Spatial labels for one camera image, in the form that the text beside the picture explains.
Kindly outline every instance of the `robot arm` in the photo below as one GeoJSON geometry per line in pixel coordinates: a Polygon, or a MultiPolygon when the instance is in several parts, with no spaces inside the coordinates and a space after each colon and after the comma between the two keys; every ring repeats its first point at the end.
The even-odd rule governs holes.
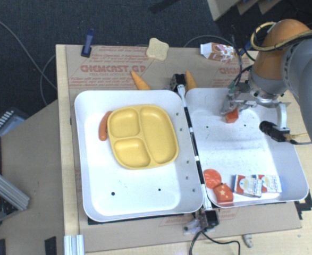
{"type": "Polygon", "coordinates": [[[259,53],[248,82],[227,95],[221,114],[236,106],[239,110],[257,104],[277,107],[277,98],[288,89],[300,105],[312,141],[312,30],[291,19],[265,25],[271,28],[261,47],[254,44],[255,34],[251,38],[259,53]]]}

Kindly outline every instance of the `white tray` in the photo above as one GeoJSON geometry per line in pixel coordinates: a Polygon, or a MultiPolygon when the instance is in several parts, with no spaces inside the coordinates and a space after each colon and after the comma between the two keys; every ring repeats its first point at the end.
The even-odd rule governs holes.
{"type": "Polygon", "coordinates": [[[210,201],[221,207],[247,206],[304,199],[308,183],[295,147],[276,142],[262,133],[262,121],[277,123],[275,108],[256,106],[227,124],[220,110],[228,89],[192,89],[186,95],[202,170],[215,169],[222,182],[233,189],[234,176],[269,174],[280,177],[282,193],[263,193],[261,198],[234,194],[233,203],[217,203],[212,189],[210,201]]]}
{"type": "Polygon", "coordinates": [[[180,97],[167,90],[85,91],[75,100],[83,206],[98,222],[192,213],[203,202],[190,133],[180,97]],[[167,111],[175,129],[179,154],[162,167],[131,170],[114,158],[109,140],[100,141],[98,127],[107,111],[140,104],[167,111]]]}

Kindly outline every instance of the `white cable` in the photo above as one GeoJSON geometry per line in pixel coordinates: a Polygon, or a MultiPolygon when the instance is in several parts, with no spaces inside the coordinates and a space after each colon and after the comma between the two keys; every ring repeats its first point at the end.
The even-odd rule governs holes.
{"type": "MultiPolygon", "coordinates": [[[[47,66],[50,64],[50,62],[55,58],[55,55],[53,55],[48,62],[45,64],[44,68],[43,68],[43,73],[45,73],[47,66]]],[[[43,102],[45,104],[45,106],[48,105],[45,96],[44,96],[44,91],[43,91],[43,76],[40,76],[40,94],[41,94],[41,98],[43,99],[43,102]]]]}
{"type": "Polygon", "coordinates": [[[215,35],[202,35],[202,36],[198,36],[198,37],[194,37],[191,40],[189,40],[183,47],[187,47],[191,42],[193,42],[194,40],[200,39],[200,38],[216,38],[219,40],[223,40],[225,41],[227,44],[229,44],[230,46],[234,46],[230,41],[228,41],[227,39],[224,39],[222,37],[219,36],[215,36],[215,35]]]}
{"type": "Polygon", "coordinates": [[[29,54],[29,52],[27,51],[27,49],[25,48],[25,46],[23,45],[23,43],[20,41],[20,39],[15,35],[15,33],[8,27],[6,26],[3,22],[0,21],[0,25],[2,25],[5,29],[8,30],[8,32],[10,34],[12,34],[12,36],[18,41],[18,43],[20,44],[20,46],[22,47],[22,49],[24,50],[24,52],[27,54],[27,56],[29,57],[29,59],[33,62],[35,68],[40,72],[40,74],[47,80],[47,82],[55,89],[57,90],[56,86],[48,79],[47,76],[45,76],[45,74],[42,72],[42,70],[39,68],[39,66],[36,64],[36,62],[34,61],[34,59],[32,58],[32,56],[29,54]]]}

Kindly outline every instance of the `black connector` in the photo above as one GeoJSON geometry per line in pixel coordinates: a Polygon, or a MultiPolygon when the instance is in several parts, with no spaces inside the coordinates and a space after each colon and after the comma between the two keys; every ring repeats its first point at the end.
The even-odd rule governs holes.
{"type": "Polygon", "coordinates": [[[218,221],[217,212],[215,210],[206,211],[205,215],[207,217],[208,226],[207,229],[216,227],[220,222],[218,221]]]}
{"type": "Polygon", "coordinates": [[[186,85],[187,81],[185,79],[185,74],[174,74],[170,81],[170,89],[177,92],[177,85],[186,85]]]}
{"type": "Polygon", "coordinates": [[[275,126],[277,125],[272,122],[262,121],[259,128],[263,133],[270,136],[273,140],[277,142],[286,142],[284,134],[289,133],[290,130],[279,130],[275,128],[275,126]]]}

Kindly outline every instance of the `gray floor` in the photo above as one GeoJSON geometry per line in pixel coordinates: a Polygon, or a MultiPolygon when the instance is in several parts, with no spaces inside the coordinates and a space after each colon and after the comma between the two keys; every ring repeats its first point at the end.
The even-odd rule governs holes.
{"type": "MultiPolygon", "coordinates": [[[[240,16],[233,7],[216,22],[206,0],[179,0],[168,5],[162,1],[166,0],[0,0],[0,21],[17,35],[41,70],[55,54],[56,44],[84,44],[91,28],[95,30],[93,44],[144,45],[156,37],[171,47],[182,47],[201,35],[230,40],[232,24],[240,34],[237,41],[245,42],[254,28],[266,21],[294,18],[312,23],[312,0],[283,0],[265,15],[254,6],[240,16]]],[[[193,41],[189,47],[204,41],[208,40],[193,41]]],[[[53,59],[45,73],[56,85],[53,59]]],[[[46,81],[42,84],[45,101],[51,103],[57,92],[46,81]]],[[[30,116],[45,103],[39,71],[0,24],[0,112],[12,106],[30,116]]]]}

